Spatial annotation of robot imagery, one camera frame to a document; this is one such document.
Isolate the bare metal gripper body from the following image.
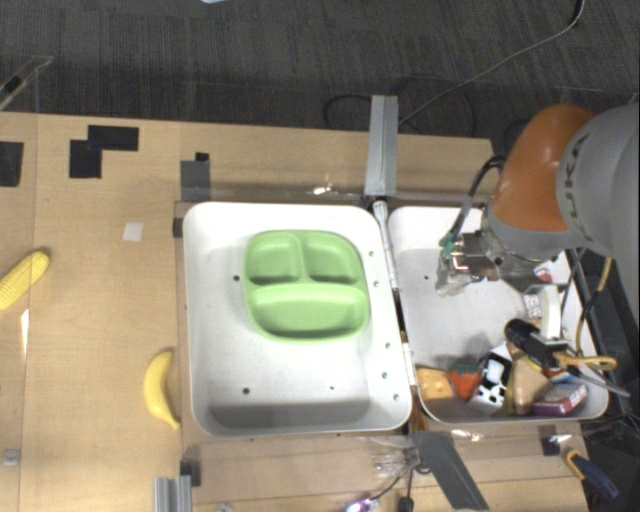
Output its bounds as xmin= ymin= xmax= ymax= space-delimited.
xmin=452 ymin=231 xmax=539 ymax=294

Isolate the white plastic tray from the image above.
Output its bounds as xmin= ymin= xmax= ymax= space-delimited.
xmin=387 ymin=205 xmax=610 ymax=425
xmin=181 ymin=200 xmax=414 ymax=439

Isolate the white and red packet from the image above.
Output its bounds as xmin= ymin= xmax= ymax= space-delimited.
xmin=522 ymin=287 xmax=546 ymax=319

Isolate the red strawberry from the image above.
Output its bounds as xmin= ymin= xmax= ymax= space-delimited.
xmin=446 ymin=363 xmax=484 ymax=401

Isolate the yellow square biscuit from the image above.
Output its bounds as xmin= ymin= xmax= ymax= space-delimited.
xmin=415 ymin=367 xmax=455 ymax=401

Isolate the black and white carton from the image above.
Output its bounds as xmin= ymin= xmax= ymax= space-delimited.
xmin=467 ymin=344 xmax=516 ymax=416

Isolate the tan bread wedge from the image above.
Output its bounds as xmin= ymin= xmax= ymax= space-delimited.
xmin=509 ymin=349 xmax=554 ymax=416

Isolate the green divided plate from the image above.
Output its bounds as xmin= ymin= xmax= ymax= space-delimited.
xmin=242 ymin=229 xmax=372 ymax=344

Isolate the purple packet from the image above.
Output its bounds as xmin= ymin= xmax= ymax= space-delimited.
xmin=529 ymin=382 xmax=589 ymax=417

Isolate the yellow banana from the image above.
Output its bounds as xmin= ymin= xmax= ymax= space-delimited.
xmin=143 ymin=350 xmax=181 ymax=431

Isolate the yellow corn cob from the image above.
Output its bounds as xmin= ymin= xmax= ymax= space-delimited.
xmin=0 ymin=250 xmax=51 ymax=311

